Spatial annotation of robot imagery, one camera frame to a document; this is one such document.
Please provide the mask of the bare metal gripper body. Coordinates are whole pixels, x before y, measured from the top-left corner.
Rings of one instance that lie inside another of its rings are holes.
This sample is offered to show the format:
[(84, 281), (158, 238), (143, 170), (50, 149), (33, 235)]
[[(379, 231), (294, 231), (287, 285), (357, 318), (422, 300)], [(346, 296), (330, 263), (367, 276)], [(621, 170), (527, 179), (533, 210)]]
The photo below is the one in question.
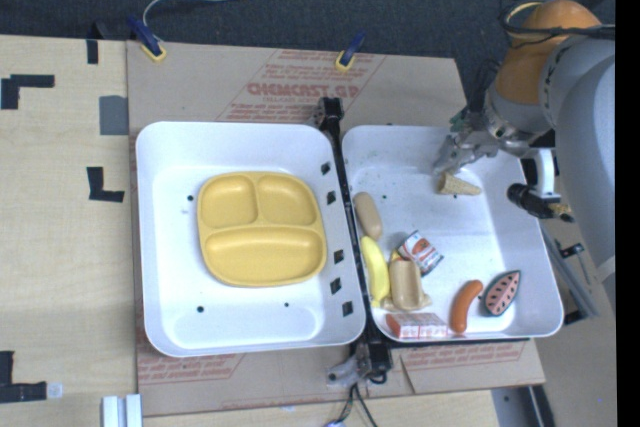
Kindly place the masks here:
[(523, 157), (530, 150), (528, 139), (528, 133), (492, 108), (473, 112), (465, 107), (450, 119), (449, 155), (453, 160), (478, 160), (502, 150)]

